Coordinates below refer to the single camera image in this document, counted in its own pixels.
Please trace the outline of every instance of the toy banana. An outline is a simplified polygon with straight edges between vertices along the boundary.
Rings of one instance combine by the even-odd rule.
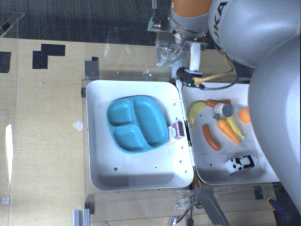
[[[240,136],[242,139],[245,138],[245,136],[241,133],[238,125],[236,124],[236,122],[234,120],[234,115],[232,115],[230,117],[226,117],[226,121],[230,124],[230,126],[232,127],[232,129],[234,130],[236,135]]]
[[[207,105],[204,101],[197,101],[189,108],[187,117],[192,129],[194,128],[194,120],[196,118],[197,113],[203,110],[206,106]]]

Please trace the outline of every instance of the wooden table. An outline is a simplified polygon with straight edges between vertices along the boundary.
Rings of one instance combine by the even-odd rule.
[[[41,51],[41,44],[65,45],[65,56],[48,56],[48,69],[33,69],[33,51]],[[155,48],[3,38],[0,51],[12,53],[10,72],[0,73],[0,136],[4,138],[5,125],[12,124],[14,132],[10,186],[5,145],[0,145],[0,193],[2,197],[10,197],[9,204],[0,206],[0,226],[71,225],[72,210],[83,209],[88,197],[84,133],[73,126],[77,121],[83,122],[81,88],[85,61],[98,57],[104,74],[107,71],[143,73],[156,70]],[[228,69],[222,56],[210,50],[203,52],[201,65],[206,74]],[[233,78],[231,74],[223,80]],[[273,194],[272,187],[264,190]],[[162,190],[157,196],[151,191],[120,195],[95,193],[107,204],[105,214],[91,216],[93,226],[108,219],[110,226],[164,226],[174,210],[173,193],[169,190]],[[273,212],[265,202],[255,200],[252,187],[217,189],[216,195],[231,225],[276,225]],[[135,200],[149,209],[159,202],[160,214],[154,210],[145,215],[143,205],[133,203]],[[195,225],[211,225],[204,210],[194,210],[194,214]]]

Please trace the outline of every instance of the blue plate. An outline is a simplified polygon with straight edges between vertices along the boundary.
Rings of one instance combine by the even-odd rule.
[[[107,110],[116,146],[127,153],[146,152],[164,145],[168,128],[156,101],[148,96],[114,101]]]

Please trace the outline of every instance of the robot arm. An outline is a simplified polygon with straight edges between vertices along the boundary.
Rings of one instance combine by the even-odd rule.
[[[204,36],[209,30],[217,49],[242,65],[256,68],[248,95],[252,125],[267,159],[301,213],[300,3],[172,0],[167,24],[154,31],[159,66],[175,66],[190,48],[195,63],[199,63],[200,50],[193,44],[205,49]]]

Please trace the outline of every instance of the toy carrot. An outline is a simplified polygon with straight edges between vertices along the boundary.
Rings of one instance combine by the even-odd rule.
[[[234,130],[230,126],[230,124],[223,119],[219,119],[214,117],[217,120],[217,126],[218,128],[227,136],[229,137],[232,141],[234,141],[237,144],[240,144],[239,139],[237,138]]]

